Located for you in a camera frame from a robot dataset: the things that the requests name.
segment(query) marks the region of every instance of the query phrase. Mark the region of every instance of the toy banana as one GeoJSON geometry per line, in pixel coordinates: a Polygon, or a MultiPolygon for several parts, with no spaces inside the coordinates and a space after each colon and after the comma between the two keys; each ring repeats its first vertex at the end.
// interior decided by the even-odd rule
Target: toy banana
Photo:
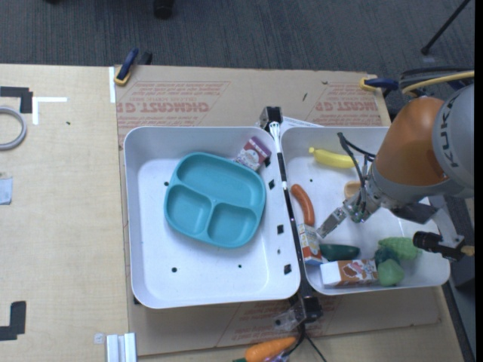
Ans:
{"type": "Polygon", "coordinates": [[[309,148],[309,153],[321,164],[342,168],[354,167],[354,162],[348,155],[337,154],[324,149],[315,149],[313,147],[309,148]]]}

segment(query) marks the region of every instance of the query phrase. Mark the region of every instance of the cardboard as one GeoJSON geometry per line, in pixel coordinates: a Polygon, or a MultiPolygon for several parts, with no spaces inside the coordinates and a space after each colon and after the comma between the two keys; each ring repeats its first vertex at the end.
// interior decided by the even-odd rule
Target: cardboard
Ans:
{"type": "MultiPolygon", "coordinates": [[[[365,91],[359,87],[361,78],[373,77],[365,72],[135,66],[130,81],[124,87],[115,86],[128,317],[130,331],[137,334],[139,356],[246,345],[287,335],[274,331],[273,318],[289,309],[289,304],[267,301],[165,310],[136,304],[129,273],[122,163],[125,135],[135,127],[146,125],[251,126],[258,124],[266,106],[279,106],[284,117],[300,123],[352,127],[389,125],[380,89],[365,91]]],[[[308,325],[311,336],[434,324],[439,318],[430,288],[362,295],[363,303],[359,294],[316,294],[324,315],[308,325]],[[356,325],[348,320],[355,316],[356,325]]]]}

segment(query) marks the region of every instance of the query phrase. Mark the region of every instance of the blue tray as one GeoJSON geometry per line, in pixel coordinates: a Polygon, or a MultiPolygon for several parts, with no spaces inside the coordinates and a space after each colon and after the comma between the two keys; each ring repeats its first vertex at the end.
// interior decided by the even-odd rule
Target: blue tray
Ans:
{"type": "Polygon", "coordinates": [[[164,209],[176,231],[218,247],[237,248],[257,231],[265,200],[265,186],[257,172],[196,152],[176,166],[164,209]]]}

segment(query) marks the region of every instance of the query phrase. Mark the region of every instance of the toy sausage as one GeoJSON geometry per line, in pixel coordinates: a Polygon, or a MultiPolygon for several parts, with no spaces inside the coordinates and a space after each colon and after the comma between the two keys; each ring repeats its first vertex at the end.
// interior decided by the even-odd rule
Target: toy sausage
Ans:
{"type": "Polygon", "coordinates": [[[307,225],[314,226],[315,224],[315,213],[312,202],[310,201],[309,195],[303,190],[302,186],[298,184],[293,184],[290,189],[292,195],[297,199],[298,203],[302,207],[303,211],[303,222],[307,225]]]}

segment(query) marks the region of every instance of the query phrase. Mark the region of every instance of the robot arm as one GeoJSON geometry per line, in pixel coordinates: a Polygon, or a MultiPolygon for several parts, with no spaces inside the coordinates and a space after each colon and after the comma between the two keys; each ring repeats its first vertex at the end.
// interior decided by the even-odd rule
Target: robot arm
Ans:
{"type": "Polygon", "coordinates": [[[343,202],[317,230],[323,238],[347,216],[364,222],[380,207],[402,219],[433,219],[440,235],[417,232],[414,244],[459,260],[464,237],[443,209],[425,197],[474,195],[474,84],[448,100],[418,97],[410,101],[388,129],[359,191],[343,202]]]}

